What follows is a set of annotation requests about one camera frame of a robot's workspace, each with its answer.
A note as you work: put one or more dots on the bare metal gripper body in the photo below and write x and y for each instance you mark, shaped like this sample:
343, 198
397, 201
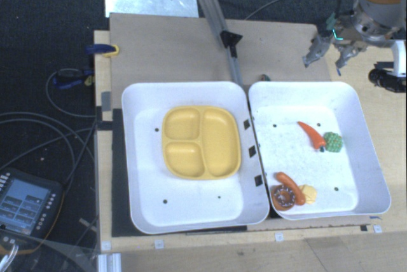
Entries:
370, 32

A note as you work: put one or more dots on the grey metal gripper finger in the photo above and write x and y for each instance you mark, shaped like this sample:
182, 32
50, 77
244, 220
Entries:
315, 51
346, 54

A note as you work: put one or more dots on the orange carrot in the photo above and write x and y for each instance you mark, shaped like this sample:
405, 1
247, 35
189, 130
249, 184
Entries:
313, 135

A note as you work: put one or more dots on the green grapes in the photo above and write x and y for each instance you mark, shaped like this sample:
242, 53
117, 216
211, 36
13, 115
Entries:
333, 142

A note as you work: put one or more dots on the white plastic tray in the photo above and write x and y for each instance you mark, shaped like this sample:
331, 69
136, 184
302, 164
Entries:
286, 150
146, 169

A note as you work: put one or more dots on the yellow divided plate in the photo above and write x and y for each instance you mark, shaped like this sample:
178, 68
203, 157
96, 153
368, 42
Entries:
219, 143

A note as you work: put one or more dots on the orange sausage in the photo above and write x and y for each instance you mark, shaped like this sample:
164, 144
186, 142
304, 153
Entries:
291, 185

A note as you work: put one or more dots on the pale yellow bread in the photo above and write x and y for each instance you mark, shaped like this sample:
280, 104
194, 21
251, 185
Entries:
310, 194

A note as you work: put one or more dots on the brown cardboard board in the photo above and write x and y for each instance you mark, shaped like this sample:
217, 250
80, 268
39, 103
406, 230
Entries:
165, 51

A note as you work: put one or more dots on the brown doughnut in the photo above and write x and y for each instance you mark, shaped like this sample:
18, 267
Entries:
280, 201

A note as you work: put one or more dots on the black cylinder on white bracket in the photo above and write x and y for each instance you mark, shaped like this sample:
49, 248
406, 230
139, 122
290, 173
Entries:
388, 75

